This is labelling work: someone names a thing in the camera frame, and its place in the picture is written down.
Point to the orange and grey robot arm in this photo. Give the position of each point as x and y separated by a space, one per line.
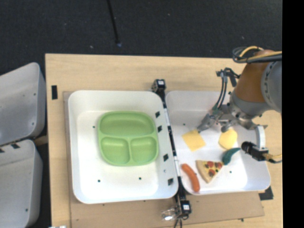
253 87

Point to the orange sausage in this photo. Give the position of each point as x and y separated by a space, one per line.
191 176

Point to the white plastic tray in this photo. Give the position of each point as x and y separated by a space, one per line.
90 174
237 177

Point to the pizza slice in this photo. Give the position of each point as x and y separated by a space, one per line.
209 170

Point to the yellow square cheese slice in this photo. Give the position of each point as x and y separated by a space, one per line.
193 140

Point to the black cylinder on white bracket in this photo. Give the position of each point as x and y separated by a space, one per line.
255 151

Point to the green divided plate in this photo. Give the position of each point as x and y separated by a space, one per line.
127 127

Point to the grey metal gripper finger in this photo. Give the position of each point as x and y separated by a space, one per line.
205 123
227 126

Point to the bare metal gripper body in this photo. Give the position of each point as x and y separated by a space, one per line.
240 119

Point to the thin black and white rod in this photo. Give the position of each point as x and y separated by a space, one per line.
171 136

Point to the teal green pepper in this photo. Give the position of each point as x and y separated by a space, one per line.
229 155

